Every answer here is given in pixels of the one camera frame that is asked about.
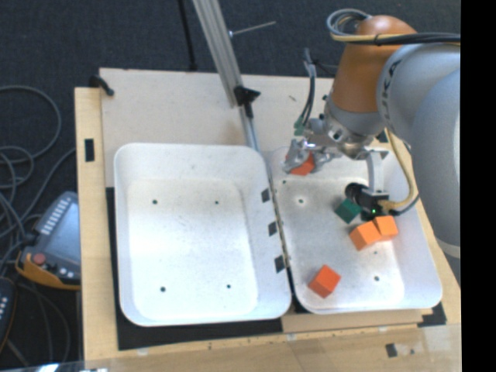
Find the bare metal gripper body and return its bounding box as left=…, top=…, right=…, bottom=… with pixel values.
left=300, top=116, right=376, bottom=160

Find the orange cube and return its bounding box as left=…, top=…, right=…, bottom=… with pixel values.
left=349, top=222, right=381, bottom=252
left=308, top=264, right=342, bottom=298
left=288, top=151, right=316, bottom=177
left=373, top=215, right=399, bottom=242

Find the green cube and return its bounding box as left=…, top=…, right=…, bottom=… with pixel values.
left=334, top=198, right=362, bottom=225

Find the white plastic tray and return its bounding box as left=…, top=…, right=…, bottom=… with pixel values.
left=266, top=145, right=443, bottom=315
left=113, top=142, right=292, bottom=328

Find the pale wood board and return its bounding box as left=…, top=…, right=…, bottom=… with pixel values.
left=98, top=67, right=453, bottom=333

